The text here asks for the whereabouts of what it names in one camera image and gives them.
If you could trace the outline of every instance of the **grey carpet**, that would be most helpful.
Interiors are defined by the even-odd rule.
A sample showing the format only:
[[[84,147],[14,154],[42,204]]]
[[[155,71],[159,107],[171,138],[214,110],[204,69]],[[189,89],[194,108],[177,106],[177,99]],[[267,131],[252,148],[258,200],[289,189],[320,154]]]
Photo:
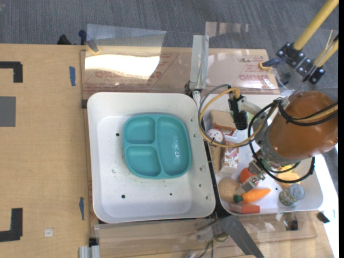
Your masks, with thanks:
[[[270,57],[295,41],[327,0],[0,0],[0,42],[56,44],[65,34],[79,44],[87,24],[204,34],[206,22],[249,25],[245,34],[213,35],[211,47],[264,48]],[[339,30],[339,7],[307,43],[314,59],[331,31]],[[183,45],[181,40],[175,45]],[[324,65],[326,76],[310,89],[338,90],[338,52]],[[338,190],[338,154],[325,155]]]

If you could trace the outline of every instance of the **white tray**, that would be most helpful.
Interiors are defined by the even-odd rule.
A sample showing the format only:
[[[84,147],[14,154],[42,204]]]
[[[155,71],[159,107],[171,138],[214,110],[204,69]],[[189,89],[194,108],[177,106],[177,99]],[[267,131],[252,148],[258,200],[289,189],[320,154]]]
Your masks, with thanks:
[[[208,99],[205,101],[206,104],[209,100],[211,100],[216,95],[210,95]],[[246,100],[250,103],[253,103],[261,108],[265,107],[269,103],[271,103],[274,99],[278,96],[276,95],[245,95]],[[211,110],[219,110],[219,111],[228,111],[228,96],[222,96],[218,98],[214,103],[212,103],[204,114],[204,123],[207,129],[211,127],[211,117],[210,111]],[[239,131],[241,135],[243,135],[242,140],[247,135],[247,130]],[[253,143],[255,150],[258,150],[259,147],[257,144]],[[217,183],[219,183],[225,177],[231,177],[234,180],[239,181],[239,175],[243,168],[247,167],[248,164],[253,159],[252,152],[249,146],[243,146],[239,148],[239,163],[238,169],[232,175],[228,173],[219,172],[215,175]],[[302,161],[297,168],[293,170],[299,174],[300,177],[304,176],[310,167],[311,159],[306,159]],[[308,210],[316,210],[321,206],[323,203],[323,192],[320,187],[320,183],[318,181],[318,177],[316,174],[317,166],[315,167],[315,171],[313,175],[310,175],[308,178],[302,181],[302,186],[305,190],[305,197],[294,203],[292,206],[284,206],[278,200],[278,195],[283,190],[278,182],[276,182],[273,178],[265,175],[266,178],[263,181],[259,181],[257,188],[270,188],[271,192],[266,195],[264,198],[254,202],[254,204],[260,206],[260,214],[272,214],[272,213],[283,213],[283,212],[292,212],[292,211],[308,211]],[[230,209],[229,203],[221,200],[222,207],[230,214],[235,215],[249,215],[249,214],[239,214],[235,211]]]
[[[193,99],[184,94],[99,92],[89,98],[87,110],[93,207],[101,221],[200,218],[213,212],[216,201]],[[121,134],[125,121],[141,113],[167,113],[184,122],[192,152],[186,174],[153,180],[129,171]]]

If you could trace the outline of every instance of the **yellow pole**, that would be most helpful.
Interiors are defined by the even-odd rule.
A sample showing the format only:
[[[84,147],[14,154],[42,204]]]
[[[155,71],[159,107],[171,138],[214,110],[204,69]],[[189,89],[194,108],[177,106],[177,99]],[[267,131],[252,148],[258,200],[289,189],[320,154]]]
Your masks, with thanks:
[[[325,4],[321,7],[317,15],[308,24],[303,33],[299,38],[293,43],[294,49],[301,51],[306,45],[308,40],[314,35],[317,29],[322,25],[325,19],[330,15],[330,13],[339,4],[339,0],[327,0]]]
[[[325,48],[314,60],[313,63],[317,67],[321,67],[325,62],[338,50],[339,39],[333,42],[329,48]]]

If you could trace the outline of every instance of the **teal plate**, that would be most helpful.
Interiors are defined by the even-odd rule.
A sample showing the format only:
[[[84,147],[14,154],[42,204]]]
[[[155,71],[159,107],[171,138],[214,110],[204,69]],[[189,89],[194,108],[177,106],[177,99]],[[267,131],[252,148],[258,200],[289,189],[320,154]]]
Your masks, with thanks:
[[[191,147],[185,125],[168,114],[140,114],[123,128],[126,165],[143,178],[175,178],[191,166]]]

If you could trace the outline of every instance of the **orange carrot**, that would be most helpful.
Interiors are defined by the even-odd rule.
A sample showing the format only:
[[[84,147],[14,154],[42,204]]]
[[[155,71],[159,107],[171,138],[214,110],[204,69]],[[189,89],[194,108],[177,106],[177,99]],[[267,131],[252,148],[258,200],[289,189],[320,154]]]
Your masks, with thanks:
[[[270,193],[271,189],[269,188],[255,188],[251,189],[250,191],[242,194],[241,196],[235,195],[234,201],[236,203],[244,201],[245,203],[252,203],[256,200],[263,198],[265,195]]]

